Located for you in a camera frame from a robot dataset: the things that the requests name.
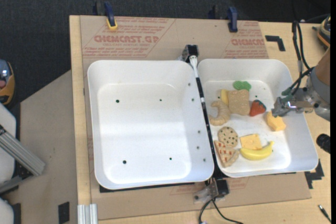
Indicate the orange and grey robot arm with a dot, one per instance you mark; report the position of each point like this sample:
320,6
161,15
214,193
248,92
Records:
322,70

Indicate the beige toy pie slice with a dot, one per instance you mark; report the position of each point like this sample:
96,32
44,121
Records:
226,156

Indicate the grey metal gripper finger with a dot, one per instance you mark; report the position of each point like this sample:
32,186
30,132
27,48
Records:
278,111
281,101

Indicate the green toy broccoli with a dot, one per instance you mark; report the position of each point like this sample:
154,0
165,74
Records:
241,85

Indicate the yellow banana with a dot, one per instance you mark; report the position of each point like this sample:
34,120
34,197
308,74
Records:
256,154

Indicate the yellow toy cheese slice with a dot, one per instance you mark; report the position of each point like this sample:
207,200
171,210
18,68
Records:
251,141

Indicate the yellow toy cheese wedge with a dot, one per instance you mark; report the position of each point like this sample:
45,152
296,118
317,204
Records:
275,122

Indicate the small yellow toy wedge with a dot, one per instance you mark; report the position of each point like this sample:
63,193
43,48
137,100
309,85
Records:
224,96

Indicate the thin black and white rod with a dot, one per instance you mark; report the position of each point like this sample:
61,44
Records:
202,97

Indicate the beige chocolate chip toy biscuit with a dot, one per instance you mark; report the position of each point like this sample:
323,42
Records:
228,137

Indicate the beige toy croissant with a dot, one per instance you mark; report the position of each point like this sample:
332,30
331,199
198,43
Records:
221,115

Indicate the white plastic tray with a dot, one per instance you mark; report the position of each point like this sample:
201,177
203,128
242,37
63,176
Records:
147,126
265,70

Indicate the red toy strawberry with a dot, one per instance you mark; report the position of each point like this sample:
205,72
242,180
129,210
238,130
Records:
257,108

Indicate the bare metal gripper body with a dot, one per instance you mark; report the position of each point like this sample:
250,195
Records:
302,105

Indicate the beige toy bread slice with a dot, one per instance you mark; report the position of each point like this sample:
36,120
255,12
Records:
239,102

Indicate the brown cardboard board red print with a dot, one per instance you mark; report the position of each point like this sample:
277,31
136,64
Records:
157,36

